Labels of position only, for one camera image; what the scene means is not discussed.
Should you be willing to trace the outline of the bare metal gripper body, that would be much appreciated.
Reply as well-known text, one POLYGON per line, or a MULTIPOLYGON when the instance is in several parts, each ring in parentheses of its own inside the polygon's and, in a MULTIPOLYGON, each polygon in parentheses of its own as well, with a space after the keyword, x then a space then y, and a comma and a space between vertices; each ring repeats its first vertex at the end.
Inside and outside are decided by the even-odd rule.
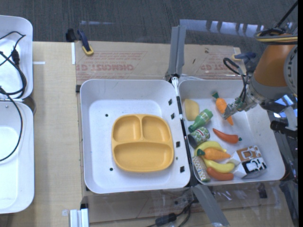
POLYGON ((235 98, 234 103, 238 104, 238 112, 248 111, 254 108, 257 104, 263 102, 263 96, 258 93, 254 88, 245 88, 240 95, 235 98))

